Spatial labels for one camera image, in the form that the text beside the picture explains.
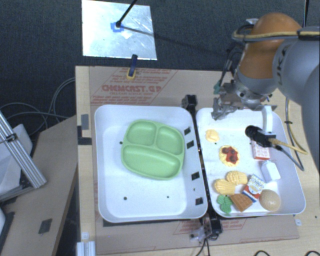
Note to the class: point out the thin black rod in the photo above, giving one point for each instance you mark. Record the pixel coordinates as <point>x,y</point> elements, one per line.
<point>200,145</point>

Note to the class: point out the white plastic bottle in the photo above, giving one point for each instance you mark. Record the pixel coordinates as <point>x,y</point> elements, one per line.
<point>271,172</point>

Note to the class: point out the tan round bread roll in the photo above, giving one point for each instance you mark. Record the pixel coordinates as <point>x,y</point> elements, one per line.
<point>270,200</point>

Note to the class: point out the yellow ridged toy shell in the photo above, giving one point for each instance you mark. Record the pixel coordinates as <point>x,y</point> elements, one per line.
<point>224,187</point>
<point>236,177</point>

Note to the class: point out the green broccoli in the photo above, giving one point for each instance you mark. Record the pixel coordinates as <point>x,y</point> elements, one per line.
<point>224,203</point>

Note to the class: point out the brown waffle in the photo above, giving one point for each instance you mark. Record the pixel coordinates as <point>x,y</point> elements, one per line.
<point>241,202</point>

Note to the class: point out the small yellow toy pasta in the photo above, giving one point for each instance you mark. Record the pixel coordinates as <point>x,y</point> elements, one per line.
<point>212,136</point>

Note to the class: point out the white plastic tray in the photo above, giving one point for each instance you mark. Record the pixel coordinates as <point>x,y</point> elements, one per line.
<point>240,125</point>
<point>150,200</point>

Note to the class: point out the brown cardboard board red print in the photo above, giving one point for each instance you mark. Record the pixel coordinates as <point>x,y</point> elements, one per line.
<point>140,85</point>

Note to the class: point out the black cylinder on white bracket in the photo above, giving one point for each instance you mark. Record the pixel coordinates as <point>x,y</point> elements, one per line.
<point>257,136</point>

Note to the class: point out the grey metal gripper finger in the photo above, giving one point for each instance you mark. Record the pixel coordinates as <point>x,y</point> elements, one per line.
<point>227,110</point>
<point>216,110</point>

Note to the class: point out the green divided plate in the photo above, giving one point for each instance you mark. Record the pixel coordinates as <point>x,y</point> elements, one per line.
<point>150,155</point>

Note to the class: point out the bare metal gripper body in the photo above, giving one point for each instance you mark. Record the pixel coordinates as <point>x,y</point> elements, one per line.
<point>246,98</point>

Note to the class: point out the yellow spaghetti with red sauce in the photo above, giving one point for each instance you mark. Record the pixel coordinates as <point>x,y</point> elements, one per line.
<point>229,156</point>

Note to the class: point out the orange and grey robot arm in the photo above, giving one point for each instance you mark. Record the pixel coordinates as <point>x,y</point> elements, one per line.
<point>295,67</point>

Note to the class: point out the red and white carton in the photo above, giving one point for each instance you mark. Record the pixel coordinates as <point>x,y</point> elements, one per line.
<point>261,153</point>

